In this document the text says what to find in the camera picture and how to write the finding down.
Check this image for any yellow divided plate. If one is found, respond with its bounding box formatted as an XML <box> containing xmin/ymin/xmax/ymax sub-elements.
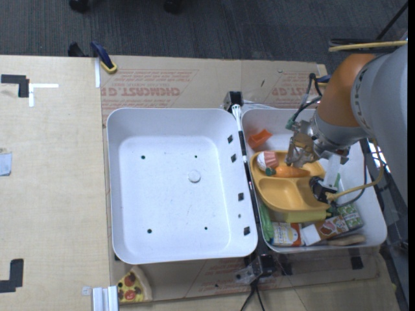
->
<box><xmin>249</xmin><ymin>150</ymin><xmax>332</xmax><ymax>214</ymax></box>

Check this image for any pizza slice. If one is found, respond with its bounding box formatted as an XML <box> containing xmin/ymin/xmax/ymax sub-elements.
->
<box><xmin>115</xmin><ymin>265</ymin><xmax>154</xmax><ymax>305</ymax></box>

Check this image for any orange carrot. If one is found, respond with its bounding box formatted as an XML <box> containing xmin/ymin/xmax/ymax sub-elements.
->
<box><xmin>265</xmin><ymin>164</ymin><xmax>311</xmax><ymax>179</ymax></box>

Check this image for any brown cardboard board red print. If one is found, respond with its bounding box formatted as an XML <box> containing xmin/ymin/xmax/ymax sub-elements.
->
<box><xmin>99</xmin><ymin>55</ymin><xmax>381</xmax><ymax>303</ymax></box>

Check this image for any small orange cup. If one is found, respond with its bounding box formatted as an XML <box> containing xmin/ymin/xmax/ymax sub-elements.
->
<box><xmin>247</xmin><ymin>128</ymin><xmax>274</xmax><ymax>150</ymax></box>

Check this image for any pink and white cupcake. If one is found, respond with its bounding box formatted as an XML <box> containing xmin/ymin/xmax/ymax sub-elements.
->
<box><xmin>256</xmin><ymin>150</ymin><xmax>281</xmax><ymax>172</ymax></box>

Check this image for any black cylinder on white bracket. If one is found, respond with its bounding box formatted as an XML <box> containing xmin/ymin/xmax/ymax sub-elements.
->
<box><xmin>309</xmin><ymin>154</ymin><xmax>350</xmax><ymax>204</ymax></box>

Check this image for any beige biscuit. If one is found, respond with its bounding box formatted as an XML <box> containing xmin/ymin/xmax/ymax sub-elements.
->
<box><xmin>326</xmin><ymin>234</ymin><xmax>367</xmax><ymax>247</ymax></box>

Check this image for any yellow block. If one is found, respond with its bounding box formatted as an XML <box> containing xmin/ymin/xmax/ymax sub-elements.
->
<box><xmin>284</xmin><ymin>210</ymin><xmax>329</xmax><ymax>224</ymax></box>

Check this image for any yellow and white juice carton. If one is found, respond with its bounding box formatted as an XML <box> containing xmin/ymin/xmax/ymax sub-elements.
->
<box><xmin>270</xmin><ymin>222</ymin><xmax>304</xmax><ymax>248</ymax></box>

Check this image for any green and white carton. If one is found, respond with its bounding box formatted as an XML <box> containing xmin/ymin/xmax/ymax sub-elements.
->
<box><xmin>336</xmin><ymin>202</ymin><xmax>364</xmax><ymax>231</ymax></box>

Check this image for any white plastic tray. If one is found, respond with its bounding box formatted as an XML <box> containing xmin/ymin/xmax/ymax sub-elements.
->
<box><xmin>241</xmin><ymin>108</ymin><xmax>388</xmax><ymax>255</ymax></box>
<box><xmin>106</xmin><ymin>107</ymin><xmax>259</xmax><ymax>266</ymax></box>

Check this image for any black block with thin wires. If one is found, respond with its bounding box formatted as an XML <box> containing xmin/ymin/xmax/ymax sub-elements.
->
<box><xmin>222</xmin><ymin>90</ymin><xmax>244</xmax><ymax>110</ymax></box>
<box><xmin>235</xmin><ymin>253</ymin><xmax>277</xmax><ymax>285</ymax></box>

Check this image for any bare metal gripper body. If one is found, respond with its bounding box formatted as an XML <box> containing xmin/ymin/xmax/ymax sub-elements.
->
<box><xmin>289</xmin><ymin>120</ymin><xmax>322</xmax><ymax>160</ymax></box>

